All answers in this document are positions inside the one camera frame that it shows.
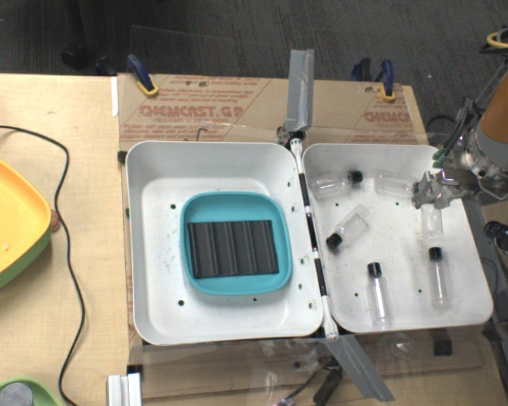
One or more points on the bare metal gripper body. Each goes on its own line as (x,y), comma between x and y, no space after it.
(482,173)

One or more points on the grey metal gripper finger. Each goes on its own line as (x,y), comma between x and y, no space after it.
(423,190)
(446,197)

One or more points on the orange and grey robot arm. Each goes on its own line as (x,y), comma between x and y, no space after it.
(497,112)

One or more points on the white plastic tray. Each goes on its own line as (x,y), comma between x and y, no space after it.
(402,243)
(161,303)

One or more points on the clear plastic bottle black cap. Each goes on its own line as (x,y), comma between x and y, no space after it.
(351,225)
(379,296)
(330,185)
(439,281)

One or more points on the thin black and white rod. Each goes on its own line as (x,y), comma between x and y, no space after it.
(307,203)

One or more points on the teal plate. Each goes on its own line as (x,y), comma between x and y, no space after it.
(237,205)

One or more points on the brown cardboard board red print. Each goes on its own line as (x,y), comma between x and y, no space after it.
(245,108)

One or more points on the black ridged holder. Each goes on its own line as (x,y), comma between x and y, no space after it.
(233,248)

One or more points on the black hex key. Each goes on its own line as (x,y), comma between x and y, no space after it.
(203,133)

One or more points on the brown biscuit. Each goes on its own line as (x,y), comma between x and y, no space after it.
(56,221)

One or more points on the black office chair base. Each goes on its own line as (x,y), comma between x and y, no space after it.
(74,23)

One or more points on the green plate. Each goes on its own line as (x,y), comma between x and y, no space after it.
(46,393)
(21,278)

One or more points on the yellow plate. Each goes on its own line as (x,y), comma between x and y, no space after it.
(8,218)

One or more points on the grey can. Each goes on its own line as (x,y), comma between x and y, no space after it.
(16,395)

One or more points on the black cylinder on white bracket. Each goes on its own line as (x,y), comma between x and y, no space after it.
(497,232)

